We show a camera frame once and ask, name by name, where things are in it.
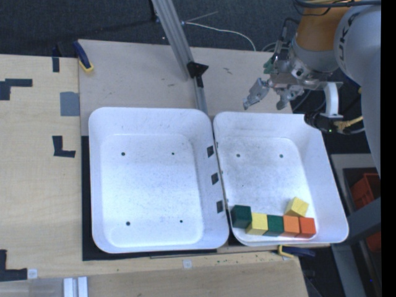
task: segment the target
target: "black clamp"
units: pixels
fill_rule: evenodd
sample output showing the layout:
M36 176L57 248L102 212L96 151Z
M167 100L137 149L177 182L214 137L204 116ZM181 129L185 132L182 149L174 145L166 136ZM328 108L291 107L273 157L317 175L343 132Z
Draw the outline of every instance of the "black clamp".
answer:
M307 112L304 115L306 124L328 134L337 133L338 127L334 124L334 121L340 121L341 119L342 117L329 118L320 111Z
M204 82L202 81L202 75L209 68L208 65L198 64L197 62L189 62L187 64L188 73L190 73L191 78L197 79L197 86L199 88L204 87Z

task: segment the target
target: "yellow block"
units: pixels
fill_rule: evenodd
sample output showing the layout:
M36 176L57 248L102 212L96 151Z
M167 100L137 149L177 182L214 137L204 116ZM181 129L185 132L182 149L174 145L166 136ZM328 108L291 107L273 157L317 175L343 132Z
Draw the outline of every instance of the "yellow block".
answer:
M246 228L249 235L263 235L268 231L268 219L264 213L252 212L252 222Z
M305 214L308 210L308 203L301 200L300 198L294 197L292 200L289 201L285 215L291 215L294 217L305 217Z

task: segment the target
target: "green block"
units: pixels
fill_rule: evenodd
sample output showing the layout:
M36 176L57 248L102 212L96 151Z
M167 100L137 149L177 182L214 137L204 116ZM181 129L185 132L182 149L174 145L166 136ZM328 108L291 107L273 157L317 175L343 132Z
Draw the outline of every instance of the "green block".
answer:
M267 215L268 231L264 233L266 236L278 236L282 234L285 229L283 226L283 217L279 215Z
M274 73L273 71L273 64L272 64L272 60L269 59L263 66L264 68L264 74L272 74Z
M231 221L234 228L246 229L252 222L252 211L248 205L235 205L231 209Z

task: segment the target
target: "blue clamp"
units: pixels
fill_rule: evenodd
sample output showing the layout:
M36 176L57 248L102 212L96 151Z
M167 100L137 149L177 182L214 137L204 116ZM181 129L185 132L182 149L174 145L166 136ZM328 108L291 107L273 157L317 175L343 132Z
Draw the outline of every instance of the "blue clamp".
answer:
M77 53L77 56L79 57L79 64L81 68L85 72L90 72L93 70L93 65L89 61L87 54L85 53L84 49L80 45L78 41L73 42L73 48L75 52Z

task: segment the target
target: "orange block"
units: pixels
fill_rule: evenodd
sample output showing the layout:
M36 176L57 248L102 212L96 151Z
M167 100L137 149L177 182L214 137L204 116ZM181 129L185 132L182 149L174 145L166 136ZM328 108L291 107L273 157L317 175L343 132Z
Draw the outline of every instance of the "orange block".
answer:
M315 219L298 217L300 234L296 238L309 239L316 234Z
M294 238L299 232L299 220L298 217L292 217L291 215L283 216L283 232L280 236L289 236Z

